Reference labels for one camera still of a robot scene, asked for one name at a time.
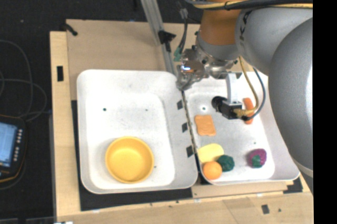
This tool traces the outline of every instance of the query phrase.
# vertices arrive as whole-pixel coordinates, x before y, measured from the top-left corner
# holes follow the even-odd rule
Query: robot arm
[[[230,11],[226,9],[225,3],[241,1],[247,2],[247,5]],[[270,4],[292,1],[299,1],[300,5]],[[204,12],[195,45],[182,52],[176,84],[179,89],[187,90],[193,83],[209,76],[229,79],[232,75],[230,70],[239,56],[268,75],[270,100],[277,126],[313,193],[313,11],[312,7],[303,8],[309,1],[312,2],[189,1],[203,8]],[[213,101],[213,107],[229,118],[227,108],[231,105],[230,99]]]

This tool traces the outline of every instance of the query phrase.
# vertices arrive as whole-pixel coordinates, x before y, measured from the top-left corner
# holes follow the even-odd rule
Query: blue screen
[[[16,132],[16,126],[0,123],[0,162],[2,166],[11,166]]]

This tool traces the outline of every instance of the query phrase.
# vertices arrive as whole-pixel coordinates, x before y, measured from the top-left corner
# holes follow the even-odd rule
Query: wooden table
[[[53,96],[53,173],[55,215],[74,223],[313,223],[313,196],[301,177],[303,192],[283,194],[292,181],[202,185],[193,197],[179,201],[144,203],[81,211],[78,190],[71,100],[76,100],[76,78],[86,69],[164,70],[161,48],[153,45],[150,28],[142,22],[69,19],[77,36],[50,32]],[[181,24],[164,24],[177,35]],[[194,44],[198,25],[189,25],[186,47]],[[266,206],[269,213],[263,212]]]

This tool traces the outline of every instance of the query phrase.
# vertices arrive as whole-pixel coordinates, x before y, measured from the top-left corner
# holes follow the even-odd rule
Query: orange ball
[[[216,161],[209,161],[204,164],[202,169],[204,176],[209,180],[218,179],[222,174],[222,167]]]

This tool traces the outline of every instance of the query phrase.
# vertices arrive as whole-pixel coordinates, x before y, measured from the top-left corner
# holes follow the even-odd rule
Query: black clamp
[[[164,30],[160,30],[158,32],[159,40],[161,44],[165,44],[165,48],[167,52],[171,52],[170,42],[176,37],[173,33],[168,33]]]

